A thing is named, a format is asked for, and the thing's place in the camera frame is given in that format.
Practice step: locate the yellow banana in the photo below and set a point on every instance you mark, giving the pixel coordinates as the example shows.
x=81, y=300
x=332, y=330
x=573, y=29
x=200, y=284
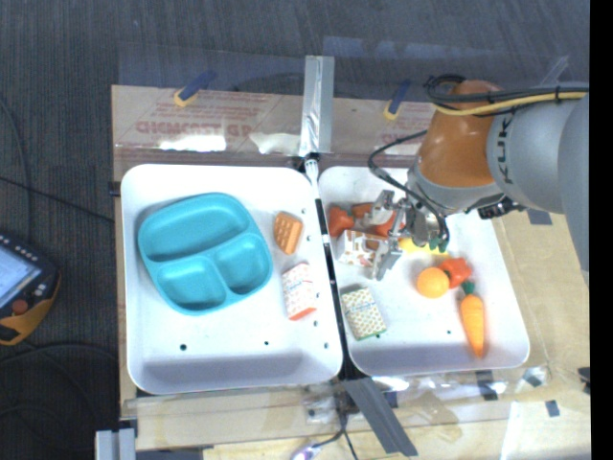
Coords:
x=408, y=246

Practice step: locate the orange waffle biscuit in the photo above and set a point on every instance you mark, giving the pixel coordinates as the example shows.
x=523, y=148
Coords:
x=288, y=233

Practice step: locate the small orange carrot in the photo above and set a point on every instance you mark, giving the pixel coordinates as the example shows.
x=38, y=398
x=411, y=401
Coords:
x=385, y=228

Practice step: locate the white carton with orange print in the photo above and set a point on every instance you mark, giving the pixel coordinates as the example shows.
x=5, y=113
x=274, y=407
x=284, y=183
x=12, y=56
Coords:
x=298, y=291

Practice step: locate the white plastic tray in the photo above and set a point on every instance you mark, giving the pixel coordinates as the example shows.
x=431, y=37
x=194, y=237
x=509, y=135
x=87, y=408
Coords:
x=421, y=333
x=225, y=348

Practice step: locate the blue divided plate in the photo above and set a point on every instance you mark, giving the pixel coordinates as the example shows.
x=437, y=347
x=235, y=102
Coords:
x=201, y=252

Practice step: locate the white carton with green print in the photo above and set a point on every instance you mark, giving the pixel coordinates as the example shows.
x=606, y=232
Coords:
x=363, y=313

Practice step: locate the brown cardboard board, red print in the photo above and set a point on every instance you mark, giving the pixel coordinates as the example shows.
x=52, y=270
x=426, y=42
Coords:
x=201, y=122

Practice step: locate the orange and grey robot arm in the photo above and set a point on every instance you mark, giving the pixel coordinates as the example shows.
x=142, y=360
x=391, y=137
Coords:
x=531, y=161

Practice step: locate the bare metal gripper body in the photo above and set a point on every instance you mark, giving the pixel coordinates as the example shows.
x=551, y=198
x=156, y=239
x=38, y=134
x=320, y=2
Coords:
x=420, y=222

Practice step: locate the black cylinder on white bracket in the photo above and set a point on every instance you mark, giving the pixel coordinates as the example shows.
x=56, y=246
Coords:
x=498, y=209

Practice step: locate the orange fruit ball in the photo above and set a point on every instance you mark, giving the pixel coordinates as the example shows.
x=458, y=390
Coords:
x=432, y=282

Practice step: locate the large orange carrot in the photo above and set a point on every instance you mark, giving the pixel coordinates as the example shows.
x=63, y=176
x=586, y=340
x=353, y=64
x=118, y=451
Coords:
x=472, y=319

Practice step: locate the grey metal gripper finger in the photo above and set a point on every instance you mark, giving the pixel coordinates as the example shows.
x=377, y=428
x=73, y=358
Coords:
x=387, y=259
x=384, y=206

